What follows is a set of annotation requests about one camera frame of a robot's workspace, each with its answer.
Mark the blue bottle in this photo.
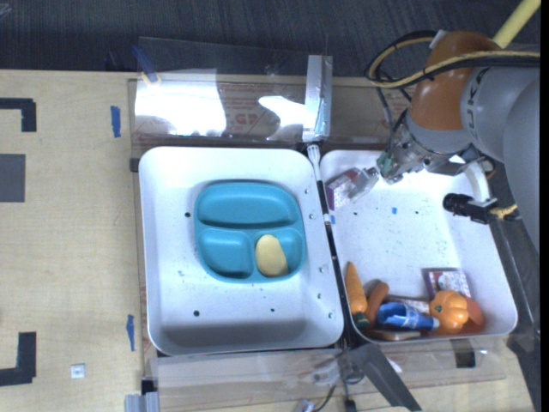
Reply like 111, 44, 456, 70
376, 301, 441, 332

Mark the purple and white carton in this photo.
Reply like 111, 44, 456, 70
324, 167, 365, 210

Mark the orange pumpkin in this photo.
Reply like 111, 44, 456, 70
428, 289, 470, 336

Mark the white packet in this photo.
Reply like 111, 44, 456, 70
384, 294, 432, 316

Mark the black cylinder on white bracket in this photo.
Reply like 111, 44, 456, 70
443, 161, 501, 226

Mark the white plastic tray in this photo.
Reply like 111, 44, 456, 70
319, 148, 519, 345
137, 145, 346, 356

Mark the orange-brown sausage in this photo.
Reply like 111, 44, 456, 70
364, 281, 390, 328

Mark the purple-edged white printed carton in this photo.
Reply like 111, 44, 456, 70
421, 268, 472, 302

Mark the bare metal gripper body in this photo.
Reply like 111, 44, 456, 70
380, 137, 468, 185

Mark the orange carrot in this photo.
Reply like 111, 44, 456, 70
344, 261, 371, 330

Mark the yellow toy potato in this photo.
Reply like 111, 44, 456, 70
254, 233, 290, 279

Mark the blue divided plate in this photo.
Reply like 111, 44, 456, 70
193, 179, 307, 282

